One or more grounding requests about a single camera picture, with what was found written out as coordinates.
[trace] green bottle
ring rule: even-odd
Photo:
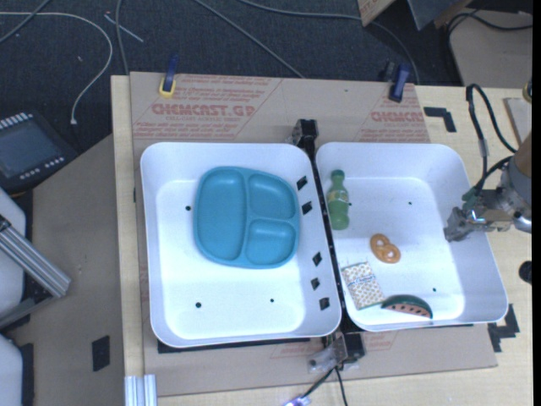
[[[344,188],[346,175],[342,170],[334,170],[331,173],[332,186],[327,191],[327,209],[331,227],[334,230],[343,230],[349,225],[347,209],[349,208],[349,196]]]

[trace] black surface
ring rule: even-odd
[[[31,11],[43,0],[0,0],[0,11]],[[396,41],[376,25],[357,21],[305,19],[271,14],[233,0],[204,0],[264,42],[306,78],[379,80],[388,62],[407,58]],[[251,0],[275,8],[358,16],[357,0]],[[95,28],[77,19],[36,17],[17,35],[0,43],[0,108],[34,107],[79,152],[112,131],[110,76],[122,74],[114,25],[105,18],[117,0],[53,0],[42,10],[85,17],[103,28],[114,44],[111,67],[80,102],[77,95],[107,60],[108,45]],[[469,5],[533,12],[533,0],[476,0]],[[20,17],[0,15],[0,36]],[[396,0],[376,22],[407,46],[418,66],[420,84],[460,85],[445,48],[445,32],[427,25],[418,31],[406,0]],[[144,42],[123,35],[131,70],[165,72],[178,52],[178,71],[296,77],[271,55],[230,25],[189,0],[125,0],[120,24]]]

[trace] white cable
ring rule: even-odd
[[[19,15],[20,16],[20,15],[30,15],[30,14],[32,14],[32,12],[0,12],[0,15]],[[100,33],[106,38],[107,43],[109,44],[109,57],[107,58],[107,62],[105,63],[105,66],[101,69],[101,71],[98,73],[98,75],[96,77],[94,77],[92,79],[92,81],[79,93],[79,95],[75,99],[75,102],[74,102],[74,104],[72,106],[70,124],[76,125],[77,120],[75,119],[75,109],[79,105],[79,102],[80,102],[81,98],[88,91],[88,89],[91,88],[91,86],[105,73],[105,71],[107,71],[107,68],[109,68],[109,65],[111,64],[111,61],[112,61],[112,42],[111,42],[111,39],[109,38],[107,33],[98,24],[93,23],[89,19],[79,17],[78,15],[66,14],[66,13],[63,13],[63,12],[40,12],[40,13],[36,14],[36,16],[59,16],[59,17],[68,17],[68,18],[79,19],[81,21],[84,21],[87,24],[90,24],[93,27],[96,27],[100,31]]]

